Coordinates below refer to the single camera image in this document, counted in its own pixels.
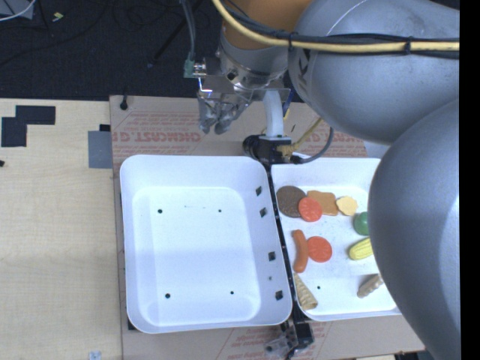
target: white plastic container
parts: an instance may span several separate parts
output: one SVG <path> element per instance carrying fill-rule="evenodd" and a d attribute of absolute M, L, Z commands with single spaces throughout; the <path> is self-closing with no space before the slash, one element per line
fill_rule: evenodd
<path fill-rule="evenodd" d="M 367 211 L 368 191 L 379 162 L 376 158 L 322 157 L 301 165 L 274 165 L 271 177 L 276 190 L 294 185 L 305 193 L 331 192 L 337 199 L 350 196 L 357 201 L 359 213 Z M 280 212 L 280 222 L 291 264 L 296 258 L 293 230 L 302 230 L 307 239 L 322 236 L 332 246 L 333 254 L 328 262 L 309 259 L 307 268 L 299 274 L 318 301 L 316 308 L 303 310 L 308 317 L 332 321 L 400 314 L 385 285 L 364 298 L 357 296 L 362 283 L 379 270 L 374 256 L 358 261 L 348 257 L 348 249 L 367 237 L 354 230 L 353 216 L 339 212 L 337 216 L 323 215 L 320 220 L 309 223 Z"/>
<path fill-rule="evenodd" d="M 142 332 L 277 325 L 292 310 L 266 171 L 249 157 L 121 165 L 127 314 Z"/>
<path fill-rule="evenodd" d="M 276 189 L 349 195 L 366 211 L 379 159 L 323 157 L 303 165 L 275 165 Z M 162 333 L 277 325 L 293 300 L 263 166 L 249 157 L 136 155 L 120 169 L 127 314 L 142 332 Z M 347 248 L 364 238 L 353 218 L 324 215 L 315 223 L 280 213 L 289 260 L 291 232 L 323 236 L 330 261 L 309 261 L 301 279 L 318 300 L 304 310 L 329 321 L 399 314 L 385 286 L 357 297 L 378 272 L 374 257 L 358 262 Z"/>

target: red tomato slice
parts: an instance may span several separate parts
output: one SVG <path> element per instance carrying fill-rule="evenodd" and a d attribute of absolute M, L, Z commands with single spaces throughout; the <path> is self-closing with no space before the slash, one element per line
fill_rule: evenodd
<path fill-rule="evenodd" d="M 298 202 L 298 212 L 305 221 L 318 221 L 322 215 L 322 206 L 313 197 L 304 197 Z"/>
<path fill-rule="evenodd" d="M 320 236 L 310 237 L 307 240 L 308 256 L 317 263 L 330 260 L 333 254 L 332 245 L 326 238 Z"/>

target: cardboard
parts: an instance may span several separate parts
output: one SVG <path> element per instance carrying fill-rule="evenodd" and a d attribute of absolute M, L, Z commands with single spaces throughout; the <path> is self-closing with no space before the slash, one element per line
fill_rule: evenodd
<path fill-rule="evenodd" d="M 125 309 L 125 258 L 123 255 L 122 208 L 119 168 L 125 158 L 138 154 L 163 155 L 243 155 L 243 140 L 261 134 L 266 128 L 262 103 L 252 103 L 230 131 L 204 134 L 198 128 L 197 99 L 177 97 L 128 97 L 126 110 L 120 108 L 122 96 L 110 102 L 112 159 L 115 190 L 115 219 L 118 245 L 118 274 L 121 302 L 121 338 L 125 360 L 271 360 L 264 345 L 281 333 L 278 326 L 224 328 L 169 334 L 145 334 L 129 329 Z M 292 103 L 284 122 L 287 136 L 295 142 L 318 119 L 304 103 Z M 325 145 L 329 126 L 320 123 L 298 152 L 314 155 Z M 364 143 L 335 133 L 324 156 L 367 157 Z M 311 322 L 314 343 L 298 360 L 351 359 L 365 356 L 408 353 L 425 346 L 400 316 Z"/>

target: yellow corn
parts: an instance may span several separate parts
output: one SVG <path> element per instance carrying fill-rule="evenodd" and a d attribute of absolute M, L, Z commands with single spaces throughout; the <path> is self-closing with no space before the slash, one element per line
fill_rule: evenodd
<path fill-rule="evenodd" d="M 373 254 L 374 250 L 372 249 L 372 244 L 369 237 L 364 238 L 363 240 L 354 244 L 348 252 L 348 256 L 352 260 L 365 259 Z"/>

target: white cable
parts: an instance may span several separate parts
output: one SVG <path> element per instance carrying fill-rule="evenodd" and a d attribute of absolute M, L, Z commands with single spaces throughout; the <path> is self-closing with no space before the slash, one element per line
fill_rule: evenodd
<path fill-rule="evenodd" d="M 14 19 L 15 17 L 18 17 L 18 16 L 22 16 L 26 11 L 28 11 L 33 4 L 35 4 L 37 0 L 31 0 L 30 1 L 30 4 L 28 4 L 27 8 L 25 8 L 24 10 L 20 11 L 20 12 L 17 12 L 15 13 L 14 15 L 11 15 L 11 16 L 8 16 L 8 17 L 2 17 L 0 19 L 0 21 L 7 21 L 7 20 L 10 20 L 10 19 Z"/>

